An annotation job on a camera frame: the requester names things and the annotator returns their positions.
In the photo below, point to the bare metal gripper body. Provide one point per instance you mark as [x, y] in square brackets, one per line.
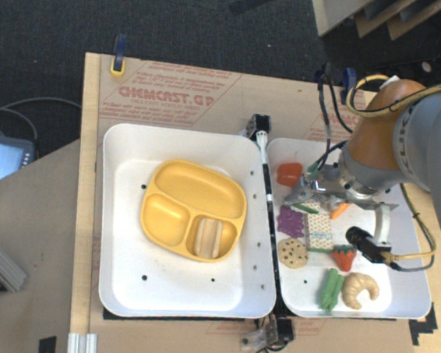
[339, 186]

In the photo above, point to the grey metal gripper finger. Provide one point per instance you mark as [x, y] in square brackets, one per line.
[296, 195]

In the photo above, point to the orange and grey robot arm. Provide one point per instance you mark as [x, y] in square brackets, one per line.
[413, 133]

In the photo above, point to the orange toy carrot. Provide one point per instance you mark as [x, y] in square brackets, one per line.
[339, 210]

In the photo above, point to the purple toy grapes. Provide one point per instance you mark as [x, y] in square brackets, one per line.
[290, 222]

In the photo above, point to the thin black and white rod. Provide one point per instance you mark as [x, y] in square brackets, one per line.
[268, 188]

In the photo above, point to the patterned white carton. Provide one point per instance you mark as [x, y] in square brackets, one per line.
[318, 229]

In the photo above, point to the beige chocolate chip biscuit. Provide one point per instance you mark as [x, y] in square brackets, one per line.
[292, 253]

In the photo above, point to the red toy strawberry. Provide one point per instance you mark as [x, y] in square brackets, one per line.
[344, 257]

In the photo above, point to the beige toy hot dog bun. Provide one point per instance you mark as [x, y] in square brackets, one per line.
[208, 237]

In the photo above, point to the green toy asparagus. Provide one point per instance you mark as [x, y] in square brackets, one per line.
[331, 289]

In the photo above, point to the beige toy croissant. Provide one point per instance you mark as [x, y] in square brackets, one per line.
[357, 290]

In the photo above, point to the yellow divided plate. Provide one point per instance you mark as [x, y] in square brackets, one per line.
[176, 190]

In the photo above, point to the white plastic tray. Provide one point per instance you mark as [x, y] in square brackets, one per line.
[399, 300]
[176, 296]

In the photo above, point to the brown cardboard board red print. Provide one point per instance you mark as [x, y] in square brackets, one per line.
[173, 100]

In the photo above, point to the black cylinder on white bracket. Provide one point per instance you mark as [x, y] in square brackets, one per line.
[372, 238]

